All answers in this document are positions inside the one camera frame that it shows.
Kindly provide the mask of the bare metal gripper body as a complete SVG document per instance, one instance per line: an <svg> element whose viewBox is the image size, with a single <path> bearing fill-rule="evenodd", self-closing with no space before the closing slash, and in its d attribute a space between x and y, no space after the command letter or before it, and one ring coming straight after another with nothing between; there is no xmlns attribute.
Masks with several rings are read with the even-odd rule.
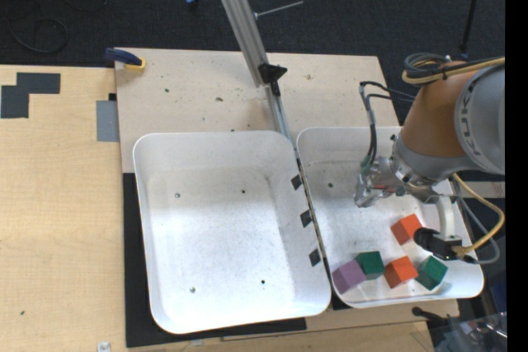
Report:
<svg viewBox="0 0 528 352"><path fill-rule="evenodd" d="M411 195L425 204L434 204L438 193L433 187L438 181L412 171L394 156L365 157L357 177L355 204L360 208L372 206L378 199Z"/></svg>

